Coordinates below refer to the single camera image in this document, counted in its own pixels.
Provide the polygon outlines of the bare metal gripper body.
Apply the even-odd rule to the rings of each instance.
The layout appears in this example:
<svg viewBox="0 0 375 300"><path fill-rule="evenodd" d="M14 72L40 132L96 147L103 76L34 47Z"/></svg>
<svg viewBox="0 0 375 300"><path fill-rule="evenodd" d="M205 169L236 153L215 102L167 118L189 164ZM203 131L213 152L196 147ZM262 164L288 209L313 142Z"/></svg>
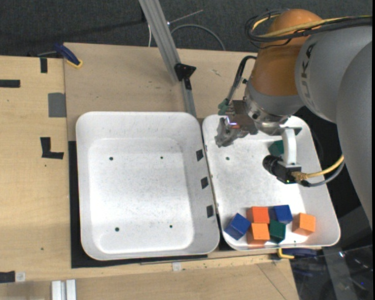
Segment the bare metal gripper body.
<svg viewBox="0 0 375 300"><path fill-rule="evenodd" d="M228 129L244 129L249 131L249 134L261 131L270 136L278 135L288 119L289 116L270 114L255 102L245 100L232 100L228 109Z"/></svg>

